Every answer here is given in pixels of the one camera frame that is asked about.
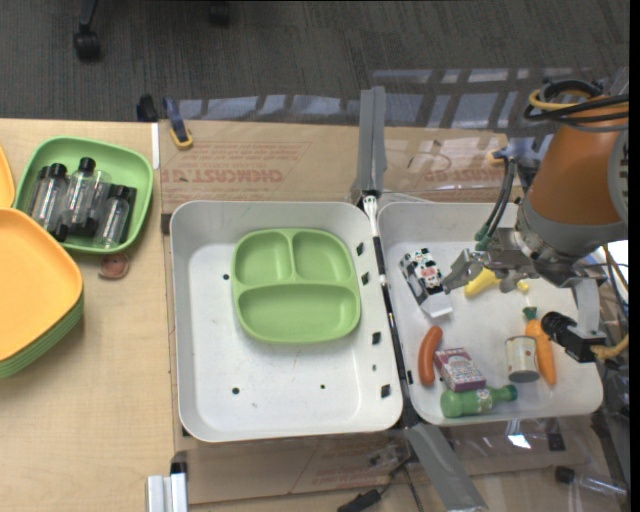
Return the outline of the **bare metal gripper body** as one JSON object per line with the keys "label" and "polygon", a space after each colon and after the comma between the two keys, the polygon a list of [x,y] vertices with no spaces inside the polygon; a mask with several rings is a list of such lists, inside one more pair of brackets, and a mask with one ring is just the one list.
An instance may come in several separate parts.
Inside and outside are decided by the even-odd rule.
{"label": "bare metal gripper body", "polygon": [[484,266],[498,277],[515,271],[523,279],[542,278],[556,287],[573,285],[575,262],[575,257],[558,252],[536,234],[515,228],[498,228],[483,250]]}

